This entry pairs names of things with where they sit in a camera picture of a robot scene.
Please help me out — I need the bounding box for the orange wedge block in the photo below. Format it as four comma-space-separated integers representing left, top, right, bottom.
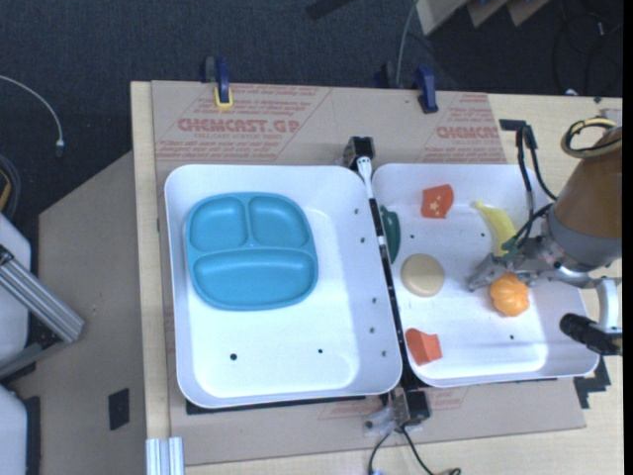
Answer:
405, 328, 443, 367

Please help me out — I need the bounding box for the yellow banana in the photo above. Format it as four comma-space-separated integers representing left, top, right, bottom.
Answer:
474, 200, 518, 258

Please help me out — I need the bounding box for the thin black and white rod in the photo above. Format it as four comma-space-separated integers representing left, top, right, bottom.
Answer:
356, 155, 412, 391

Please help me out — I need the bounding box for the beige round biscuit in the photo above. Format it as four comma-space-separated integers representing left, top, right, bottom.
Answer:
399, 252, 446, 298

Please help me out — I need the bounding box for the white plastic tray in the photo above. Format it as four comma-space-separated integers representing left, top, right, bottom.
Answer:
163, 163, 404, 410
370, 161, 601, 389

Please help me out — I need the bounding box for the blue divided plate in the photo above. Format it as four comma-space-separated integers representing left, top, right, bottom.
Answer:
184, 191, 318, 313

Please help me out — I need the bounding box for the brown cardboard board red print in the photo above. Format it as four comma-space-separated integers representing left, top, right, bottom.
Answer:
150, 80, 588, 467

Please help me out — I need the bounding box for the black cylinder on white bracket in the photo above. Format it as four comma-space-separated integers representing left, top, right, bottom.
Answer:
559, 277, 623, 356

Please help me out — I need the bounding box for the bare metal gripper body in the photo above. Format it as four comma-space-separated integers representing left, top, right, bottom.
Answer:
504, 237, 597, 289

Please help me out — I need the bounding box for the green toy vegetable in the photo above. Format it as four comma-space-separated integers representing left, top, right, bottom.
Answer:
379, 205, 403, 265

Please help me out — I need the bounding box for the orange toy pumpkin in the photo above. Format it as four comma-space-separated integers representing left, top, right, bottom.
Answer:
489, 271, 531, 318

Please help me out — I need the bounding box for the black block with thin wires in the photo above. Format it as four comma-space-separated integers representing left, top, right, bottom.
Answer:
344, 136, 376, 163
389, 390, 432, 426

